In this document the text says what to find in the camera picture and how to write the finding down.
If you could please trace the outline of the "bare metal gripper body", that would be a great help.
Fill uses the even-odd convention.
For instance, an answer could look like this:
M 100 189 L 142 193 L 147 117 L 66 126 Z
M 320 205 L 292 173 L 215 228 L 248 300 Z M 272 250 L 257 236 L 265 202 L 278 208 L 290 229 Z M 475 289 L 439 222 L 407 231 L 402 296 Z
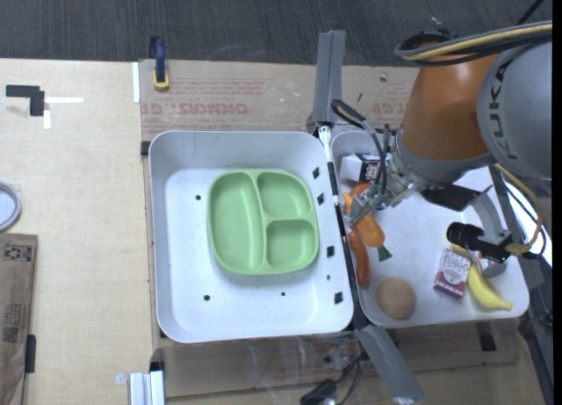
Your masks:
M 368 190 L 370 204 L 377 210 L 396 207 L 424 186 L 425 178 L 401 160 L 388 160 L 379 163 L 375 171 L 373 186 Z

